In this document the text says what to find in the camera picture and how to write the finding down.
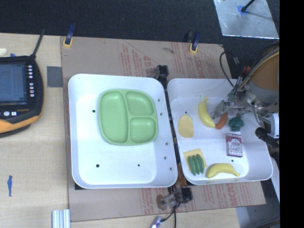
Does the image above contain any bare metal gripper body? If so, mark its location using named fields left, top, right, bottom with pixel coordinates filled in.
left=227, top=89, right=266, bottom=118

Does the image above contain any green broccoli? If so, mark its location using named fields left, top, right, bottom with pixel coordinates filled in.
left=228, top=116, right=245, bottom=132

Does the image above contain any orange carrot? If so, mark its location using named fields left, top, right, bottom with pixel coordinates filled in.
left=215, top=112, right=229, bottom=130

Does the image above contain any yellow banana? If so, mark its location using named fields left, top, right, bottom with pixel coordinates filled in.
left=197, top=96, right=217, bottom=129
left=205, top=162, right=241, bottom=179

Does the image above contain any red and white carton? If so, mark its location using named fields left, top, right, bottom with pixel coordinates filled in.
left=225, top=133, right=244, bottom=158

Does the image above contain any white plastic tray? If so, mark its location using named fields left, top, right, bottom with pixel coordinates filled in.
left=166, top=77, right=274, bottom=186
left=68, top=73, right=179, bottom=190

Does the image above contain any yellow oval crisp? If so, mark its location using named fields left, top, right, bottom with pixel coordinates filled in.
left=177, top=114, right=194, bottom=138

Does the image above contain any yellow slice with green beans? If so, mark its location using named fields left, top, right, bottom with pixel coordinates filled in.
left=182, top=148, right=208, bottom=176

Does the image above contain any green divided plate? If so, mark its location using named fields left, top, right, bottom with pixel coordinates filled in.
left=97, top=88, right=159, bottom=146

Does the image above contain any brown cardboard board red print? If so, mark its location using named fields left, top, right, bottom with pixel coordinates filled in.
left=60, top=36, right=267, bottom=223

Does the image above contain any black cylinder on white bracket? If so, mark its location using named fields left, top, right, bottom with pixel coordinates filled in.
left=255, top=113, right=280, bottom=148

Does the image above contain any black block with thin wires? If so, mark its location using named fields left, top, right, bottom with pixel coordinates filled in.
left=153, top=65, right=170, bottom=81
left=157, top=186, right=193, bottom=210

